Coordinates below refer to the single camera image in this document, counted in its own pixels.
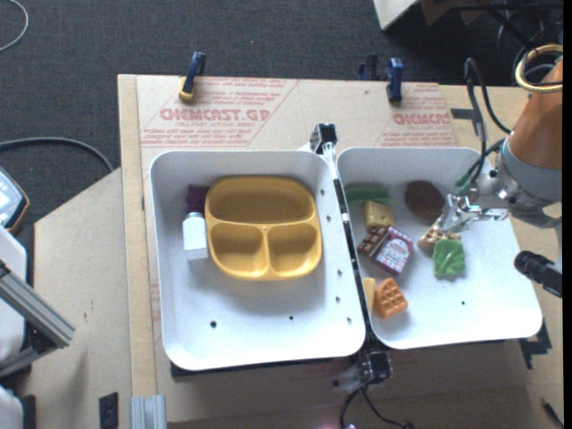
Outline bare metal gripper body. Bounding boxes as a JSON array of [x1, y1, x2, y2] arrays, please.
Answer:
[[462, 170, 515, 223]]

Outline tan waffle piece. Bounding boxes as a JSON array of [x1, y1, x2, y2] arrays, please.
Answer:
[[416, 223, 462, 251]]

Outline brown round biscuit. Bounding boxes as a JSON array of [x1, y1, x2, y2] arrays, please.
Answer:
[[404, 179, 446, 223]]

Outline green lettuce leaf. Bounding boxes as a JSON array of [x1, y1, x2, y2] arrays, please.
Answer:
[[431, 238, 467, 280]]

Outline purple carton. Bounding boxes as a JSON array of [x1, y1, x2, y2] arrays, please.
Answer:
[[371, 226, 415, 278]]

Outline yellow cheese block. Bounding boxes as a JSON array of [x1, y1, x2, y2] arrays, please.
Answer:
[[361, 199, 396, 231]]

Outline white plastic tray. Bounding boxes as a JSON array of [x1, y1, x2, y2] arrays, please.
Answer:
[[148, 149, 367, 372], [335, 146, 544, 351]]

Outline brown chocolate bar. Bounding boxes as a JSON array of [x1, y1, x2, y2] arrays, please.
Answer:
[[356, 225, 389, 257]]

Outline green pea pod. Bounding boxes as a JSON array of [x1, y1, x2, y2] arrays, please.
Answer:
[[343, 185, 391, 206]]

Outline orange waffle wedge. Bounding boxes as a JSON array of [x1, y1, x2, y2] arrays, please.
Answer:
[[373, 276, 409, 321]]

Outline thin black and white rod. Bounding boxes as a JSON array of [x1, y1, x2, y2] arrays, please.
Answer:
[[327, 149, 374, 353]]

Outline pale yellow cheese wedge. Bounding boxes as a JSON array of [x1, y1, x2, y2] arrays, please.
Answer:
[[361, 276, 377, 315]]

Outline yellow divided plate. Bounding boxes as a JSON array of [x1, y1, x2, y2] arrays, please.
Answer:
[[204, 175, 324, 282]]

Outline brown cardboard board red print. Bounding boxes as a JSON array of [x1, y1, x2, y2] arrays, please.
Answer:
[[135, 74, 537, 424]]

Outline purple grapes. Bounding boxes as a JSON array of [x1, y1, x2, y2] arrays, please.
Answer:
[[184, 183, 211, 215]]

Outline white bottle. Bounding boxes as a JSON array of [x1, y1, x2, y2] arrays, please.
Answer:
[[181, 211, 210, 262]]

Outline black cylinder on white bracket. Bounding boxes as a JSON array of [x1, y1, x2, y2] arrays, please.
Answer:
[[513, 222, 564, 299]]

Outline black block with thin wires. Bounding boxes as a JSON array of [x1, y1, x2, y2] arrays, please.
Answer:
[[332, 350, 394, 392], [308, 122, 339, 156]]

